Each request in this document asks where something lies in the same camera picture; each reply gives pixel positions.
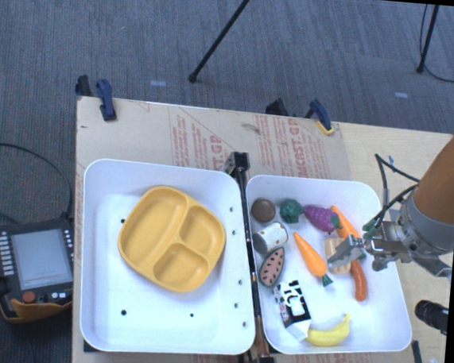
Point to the brown round biscuit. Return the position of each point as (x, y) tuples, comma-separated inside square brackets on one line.
[(263, 210)]

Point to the brown cardboard board red print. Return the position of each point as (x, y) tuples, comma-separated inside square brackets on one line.
[(199, 138)]

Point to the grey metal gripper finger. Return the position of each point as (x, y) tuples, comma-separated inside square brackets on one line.
[(347, 250), (380, 264)]

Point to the black and white carton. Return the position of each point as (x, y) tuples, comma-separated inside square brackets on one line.
[(291, 306)]

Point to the white plastic tray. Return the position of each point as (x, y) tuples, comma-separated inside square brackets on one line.
[(157, 321), (373, 322)]

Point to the small white can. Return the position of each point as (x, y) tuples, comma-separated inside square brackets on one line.
[(273, 236)]

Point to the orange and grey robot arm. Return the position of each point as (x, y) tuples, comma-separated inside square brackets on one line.
[(440, 185)]

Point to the yellow banana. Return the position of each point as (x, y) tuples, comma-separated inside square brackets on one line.
[(328, 336)]

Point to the green broccoli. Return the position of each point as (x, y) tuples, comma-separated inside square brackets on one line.
[(290, 211)]

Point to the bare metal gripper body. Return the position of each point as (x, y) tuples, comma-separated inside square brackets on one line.
[(392, 244)]

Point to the watermelon slice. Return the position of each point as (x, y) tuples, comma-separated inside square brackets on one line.
[(272, 266)]

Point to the yellow divided plate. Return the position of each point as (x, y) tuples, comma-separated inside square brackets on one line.
[(154, 229)]

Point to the thin black and white rod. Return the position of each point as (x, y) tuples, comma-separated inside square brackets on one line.
[(249, 250)]

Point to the purple grapes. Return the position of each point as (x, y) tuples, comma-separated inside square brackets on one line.
[(320, 218)]

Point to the black cylinder on white bracket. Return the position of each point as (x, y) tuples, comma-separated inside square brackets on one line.
[(432, 314)]

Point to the orange sausage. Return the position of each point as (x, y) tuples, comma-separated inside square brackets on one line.
[(360, 283)]

